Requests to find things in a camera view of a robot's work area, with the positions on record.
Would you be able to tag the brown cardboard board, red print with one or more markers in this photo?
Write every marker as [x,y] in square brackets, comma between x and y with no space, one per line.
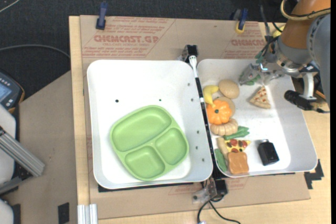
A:
[157,39]

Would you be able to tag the green toy vegetable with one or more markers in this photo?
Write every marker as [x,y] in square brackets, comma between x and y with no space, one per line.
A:
[252,82]

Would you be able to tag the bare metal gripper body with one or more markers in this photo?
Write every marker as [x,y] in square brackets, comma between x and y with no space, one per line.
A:
[287,68]

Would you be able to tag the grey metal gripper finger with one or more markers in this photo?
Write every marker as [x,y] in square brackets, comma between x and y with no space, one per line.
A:
[248,73]
[269,78]

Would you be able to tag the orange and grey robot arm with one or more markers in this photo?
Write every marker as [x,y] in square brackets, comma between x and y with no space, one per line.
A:
[304,29]

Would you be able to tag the orange pumpkin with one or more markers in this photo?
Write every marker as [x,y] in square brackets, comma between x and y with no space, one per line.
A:
[218,112]

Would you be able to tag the pizza slice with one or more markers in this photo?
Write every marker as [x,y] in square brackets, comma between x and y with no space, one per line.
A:
[236,145]
[260,99]

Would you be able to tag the white plastic tray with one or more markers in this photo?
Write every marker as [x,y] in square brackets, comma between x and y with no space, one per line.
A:
[283,133]
[136,81]

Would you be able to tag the tan bread roll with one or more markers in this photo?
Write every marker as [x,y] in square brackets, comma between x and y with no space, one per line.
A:
[229,88]

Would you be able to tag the tan toy food stick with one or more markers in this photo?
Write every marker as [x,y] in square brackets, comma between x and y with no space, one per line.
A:
[222,145]

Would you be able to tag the green pea pods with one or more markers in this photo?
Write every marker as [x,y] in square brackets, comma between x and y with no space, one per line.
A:
[240,131]

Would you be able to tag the green bean pod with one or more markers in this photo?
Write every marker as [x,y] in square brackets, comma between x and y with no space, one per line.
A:
[221,160]

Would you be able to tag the pale tan squash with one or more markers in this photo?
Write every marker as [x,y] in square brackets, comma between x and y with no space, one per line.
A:
[224,128]

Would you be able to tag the thin black and white rod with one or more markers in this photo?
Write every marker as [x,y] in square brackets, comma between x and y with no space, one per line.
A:
[201,98]

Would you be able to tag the yellow banana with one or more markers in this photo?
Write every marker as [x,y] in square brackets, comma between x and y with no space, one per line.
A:
[209,93]

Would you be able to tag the black rectangular bottle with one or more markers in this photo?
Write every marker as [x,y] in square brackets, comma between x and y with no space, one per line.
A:
[268,153]

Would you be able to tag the toast with orange spread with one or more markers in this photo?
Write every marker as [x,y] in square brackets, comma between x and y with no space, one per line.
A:
[238,163]

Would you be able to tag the black cylinder on white bracket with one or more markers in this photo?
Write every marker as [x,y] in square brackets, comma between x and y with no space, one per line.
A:
[299,99]

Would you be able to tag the green divided plate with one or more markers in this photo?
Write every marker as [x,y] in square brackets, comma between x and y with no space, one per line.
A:
[147,139]

